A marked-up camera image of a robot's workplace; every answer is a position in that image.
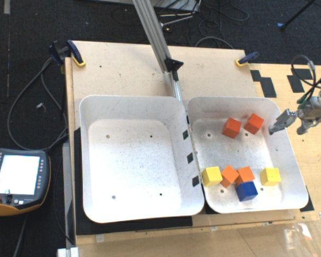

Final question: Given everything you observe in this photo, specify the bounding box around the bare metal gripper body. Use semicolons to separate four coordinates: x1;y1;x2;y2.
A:
296;85;321;125

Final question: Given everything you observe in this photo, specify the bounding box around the orange cube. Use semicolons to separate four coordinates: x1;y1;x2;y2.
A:
221;117;242;139
219;164;240;189
235;165;256;186
243;113;265;135

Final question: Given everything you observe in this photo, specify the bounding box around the white plastic tray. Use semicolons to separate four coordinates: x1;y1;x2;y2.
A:
79;94;205;224
186;96;310;215

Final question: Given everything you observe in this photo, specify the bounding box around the yellow cube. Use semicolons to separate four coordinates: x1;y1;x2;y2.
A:
259;167;282;187
201;166;223;187

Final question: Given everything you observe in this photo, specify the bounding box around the blue cube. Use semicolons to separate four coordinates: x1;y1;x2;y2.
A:
235;180;259;202

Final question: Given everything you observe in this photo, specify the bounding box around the thin black and white rod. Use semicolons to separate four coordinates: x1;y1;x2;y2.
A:
186;108;205;188

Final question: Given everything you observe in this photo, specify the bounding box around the pale wood board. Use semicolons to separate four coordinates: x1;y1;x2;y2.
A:
70;40;296;237

